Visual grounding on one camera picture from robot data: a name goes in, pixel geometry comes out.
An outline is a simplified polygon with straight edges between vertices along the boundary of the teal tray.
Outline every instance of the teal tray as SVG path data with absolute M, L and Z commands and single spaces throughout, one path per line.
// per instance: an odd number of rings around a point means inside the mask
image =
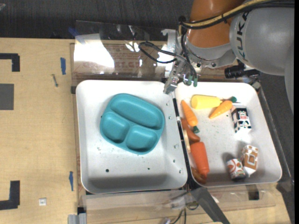
M 100 133 L 111 144 L 135 154 L 147 154 L 158 143 L 165 125 L 163 112 L 151 103 L 126 93 L 108 103 Z

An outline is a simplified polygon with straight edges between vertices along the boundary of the gray square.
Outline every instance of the gray square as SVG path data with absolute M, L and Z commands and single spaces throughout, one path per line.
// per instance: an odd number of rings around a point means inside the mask
M 14 84 L 0 84 L 0 110 L 14 109 Z

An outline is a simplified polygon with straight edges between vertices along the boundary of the wooden table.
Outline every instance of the wooden table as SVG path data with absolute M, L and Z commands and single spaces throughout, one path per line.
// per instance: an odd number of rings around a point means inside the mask
M 0 84 L 14 84 L 14 109 L 0 110 L 0 200 L 9 199 L 10 181 L 20 181 L 20 205 L 0 210 L 0 223 L 67 223 L 68 215 L 77 213 L 72 43 L 74 40 L 0 38 L 0 53 L 18 53 L 21 58 L 20 72 L 12 72 L 11 60 L 0 60 Z M 65 75 L 61 57 L 66 59 Z M 55 74 L 58 87 L 51 74 Z M 275 188 L 271 192 L 274 206 L 226 208 L 224 214 L 231 223 L 290 223 L 280 192 Z M 40 198 L 47 199 L 46 205 L 39 205 Z M 97 223 L 95 215 L 88 221 Z M 159 218 L 126 223 L 160 222 Z M 207 214 L 187 217 L 188 224 L 207 222 L 211 222 Z

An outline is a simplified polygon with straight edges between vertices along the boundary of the dark floor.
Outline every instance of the dark floor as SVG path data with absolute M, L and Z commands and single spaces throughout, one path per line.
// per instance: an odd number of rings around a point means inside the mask
M 189 17 L 193 0 L 0 0 L 0 37 L 73 38 L 76 20 L 175 29 L 178 17 Z M 282 151 L 294 180 L 294 116 L 283 77 L 261 75 Z M 284 192 L 294 223 L 294 186 Z

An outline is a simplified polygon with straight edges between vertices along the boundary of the red-orange cylinder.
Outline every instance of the red-orange cylinder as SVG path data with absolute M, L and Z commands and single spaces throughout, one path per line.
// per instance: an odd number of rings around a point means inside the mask
M 210 172 L 210 168 L 204 142 L 193 143 L 190 146 L 190 149 L 198 172 L 206 178 L 207 174 Z

